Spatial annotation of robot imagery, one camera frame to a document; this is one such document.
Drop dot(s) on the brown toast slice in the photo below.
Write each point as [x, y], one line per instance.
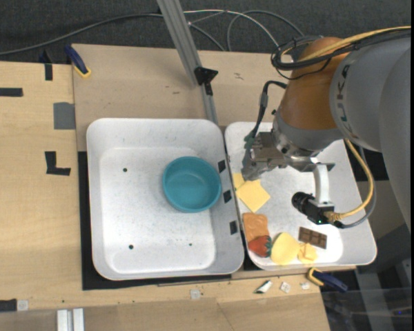
[255, 225]

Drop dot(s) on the red strawberry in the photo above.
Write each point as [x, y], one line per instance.
[259, 247]

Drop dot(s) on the large yellow cheese slice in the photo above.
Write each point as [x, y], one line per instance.
[252, 195]

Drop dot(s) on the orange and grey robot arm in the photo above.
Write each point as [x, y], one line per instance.
[365, 91]

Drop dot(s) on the yellow lemon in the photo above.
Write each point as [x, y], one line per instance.
[283, 249]

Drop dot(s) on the small yellow cheese slice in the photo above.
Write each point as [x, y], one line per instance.
[237, 180]

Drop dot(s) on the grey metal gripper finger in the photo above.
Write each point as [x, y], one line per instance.
[246, 169]
[257, 173]

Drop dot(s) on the white plastic tray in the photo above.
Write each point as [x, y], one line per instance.
[141, 212]
[290, 202]

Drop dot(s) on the yellow cheese wedge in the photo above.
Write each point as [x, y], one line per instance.
[307, 253]

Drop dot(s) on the brown flat board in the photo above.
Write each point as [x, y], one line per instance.
[141, 88]

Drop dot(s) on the brown chocolate bar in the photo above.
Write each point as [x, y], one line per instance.
[312, 237]

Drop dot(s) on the small white packet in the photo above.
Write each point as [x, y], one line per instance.
[263, 287]

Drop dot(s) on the black cylinder on white bracket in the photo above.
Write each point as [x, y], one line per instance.
[314, 207]

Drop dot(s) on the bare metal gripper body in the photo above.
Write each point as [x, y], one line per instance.
[269, 152]

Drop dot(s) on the teal bowl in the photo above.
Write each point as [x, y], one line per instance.
[191, 185]

